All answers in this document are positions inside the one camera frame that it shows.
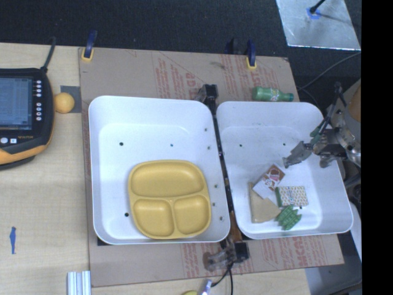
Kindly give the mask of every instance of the wooden table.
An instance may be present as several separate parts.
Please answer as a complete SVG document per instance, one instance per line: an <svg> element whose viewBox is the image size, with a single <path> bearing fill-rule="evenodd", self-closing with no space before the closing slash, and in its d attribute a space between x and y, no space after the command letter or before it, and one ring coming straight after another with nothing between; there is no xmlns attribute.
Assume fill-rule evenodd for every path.
<svg viewBox="0 0 393 295"><path fill-rule="evenodd" d="M49 48L0 44L0 68L40 68ZM61 85L80 86L77 51L56 47L48 71L54 94ZM49 147L30 163L0 171L0 196L0 294L66 294L67 273L89 270L80 113L56 113ZM202 280L93 288L91 293L181 295L198 289ZM233 284L234 294L309 294L304 269L235 275ZM215 294L230 294L228 277L212 289Z"/></svg>

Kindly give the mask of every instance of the cardboard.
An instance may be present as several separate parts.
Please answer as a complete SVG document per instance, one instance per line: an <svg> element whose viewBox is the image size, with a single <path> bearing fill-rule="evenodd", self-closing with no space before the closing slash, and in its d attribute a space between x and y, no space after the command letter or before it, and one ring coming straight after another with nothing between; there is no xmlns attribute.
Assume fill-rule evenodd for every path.
<svg viewBox="0 0 393 295"><path fill-rule="evenodd" d="M92 287L221 276L203 265L219 243L106 245L98 240L92 220L88 106L101 95L194 99L203 84L217 84L217 103L251 101L255 86L294 94L294 79L285 58L257 57L257 69L246 56L206 53L95 49L91 61L79 60L87 191L88 245ZM337 235L248 240L250 258L233 274L342 264Z"/></svg>

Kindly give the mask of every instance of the yellow ball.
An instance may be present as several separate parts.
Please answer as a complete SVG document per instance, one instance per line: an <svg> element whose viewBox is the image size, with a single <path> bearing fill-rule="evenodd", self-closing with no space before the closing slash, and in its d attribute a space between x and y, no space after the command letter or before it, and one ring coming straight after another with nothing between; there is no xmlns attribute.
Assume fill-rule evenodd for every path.
<svg viewBox="0 0 393 295"><path fill-rule="evenodd" d="M55 111L66 114L72 111L74 106L75 100L69 93L62 92L55 96Z"/></svg>

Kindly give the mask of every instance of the screen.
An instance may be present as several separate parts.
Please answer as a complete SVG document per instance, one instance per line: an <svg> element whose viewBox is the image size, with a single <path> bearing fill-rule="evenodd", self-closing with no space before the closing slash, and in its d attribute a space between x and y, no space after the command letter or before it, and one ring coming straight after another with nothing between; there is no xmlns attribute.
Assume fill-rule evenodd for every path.
<svg viewBox="0 0 393 295"><path fill-rule="evenodd" d="M0 77L0 130L31 130L32 102L32 78Z"/></svg>

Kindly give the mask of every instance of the white plastic tray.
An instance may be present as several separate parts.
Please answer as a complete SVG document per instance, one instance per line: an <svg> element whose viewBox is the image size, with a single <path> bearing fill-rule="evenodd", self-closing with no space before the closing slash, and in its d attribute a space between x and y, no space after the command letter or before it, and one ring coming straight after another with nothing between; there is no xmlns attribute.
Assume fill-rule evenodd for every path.
<svg viewBox="0 0 393 295"><path fill-rule="evenodd" d="M93 223L106 243L219 242L230 220L210 110L197 101L100 96L88 110ZM151 160L188 160L208 184L211 223L200 235L154 240L135 226L127 180L131 169Z"/></svg>
<svg viewBox="0 0 393 295"><path fill-rule="evenodd" d="M318 108L308 103L224 102L217 108L220 138L240 230L253 239L346 232L352 227L352 211L336 161L319 166L312 154L300 164L284 168L282 158L300 142L310 142L321 122ZM291 230L277 221L251 222L247 183L256 182L272 163L286 174L280 186L305 186L309 205ZM275 196L270 199L277 204Z"/></svg>

